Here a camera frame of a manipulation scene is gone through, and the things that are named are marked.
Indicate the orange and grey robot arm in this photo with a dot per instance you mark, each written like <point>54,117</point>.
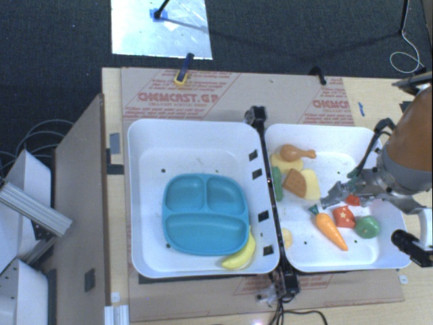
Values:
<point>411,137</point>

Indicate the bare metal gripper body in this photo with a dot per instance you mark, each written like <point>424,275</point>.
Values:
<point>370,183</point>

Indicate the thin black rod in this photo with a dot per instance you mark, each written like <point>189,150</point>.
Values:
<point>273,201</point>

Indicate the brown chicken drumstick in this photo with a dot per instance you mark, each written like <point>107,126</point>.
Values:
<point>292,151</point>

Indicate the white plastic tray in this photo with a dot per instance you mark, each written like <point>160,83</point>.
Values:
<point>152,154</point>
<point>338,259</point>

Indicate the brown waffle toy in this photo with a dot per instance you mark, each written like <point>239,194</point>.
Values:
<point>295,183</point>

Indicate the small pale yellow toy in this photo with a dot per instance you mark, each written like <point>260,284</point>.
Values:
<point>287,238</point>

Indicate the small red toy piece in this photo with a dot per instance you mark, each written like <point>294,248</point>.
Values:
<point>352,200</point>

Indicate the yellow toy food slice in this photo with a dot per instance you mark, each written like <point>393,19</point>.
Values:
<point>313,186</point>

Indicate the blue divided plate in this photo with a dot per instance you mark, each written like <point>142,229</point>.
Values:
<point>203,215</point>

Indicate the red toy with star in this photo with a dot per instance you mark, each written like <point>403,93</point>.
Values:
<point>343,217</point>

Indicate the green toy vegetable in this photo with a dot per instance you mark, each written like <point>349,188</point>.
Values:
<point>277,185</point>

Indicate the orange carrot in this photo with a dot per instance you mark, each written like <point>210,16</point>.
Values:
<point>329,230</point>

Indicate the black cylinder on white bracket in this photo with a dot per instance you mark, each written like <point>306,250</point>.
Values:
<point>407,242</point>

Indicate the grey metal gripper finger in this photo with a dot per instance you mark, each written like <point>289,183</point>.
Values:
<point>333,197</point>
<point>368,201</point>

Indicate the brown cardboard board red print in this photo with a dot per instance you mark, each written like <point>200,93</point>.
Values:
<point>220,97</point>

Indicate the yellow banana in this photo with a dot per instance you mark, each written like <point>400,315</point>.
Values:
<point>242,257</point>

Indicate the yellow flat toy food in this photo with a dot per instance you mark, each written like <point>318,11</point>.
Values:
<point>287,165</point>

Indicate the green round toy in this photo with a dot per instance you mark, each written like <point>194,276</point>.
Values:
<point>367,227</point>

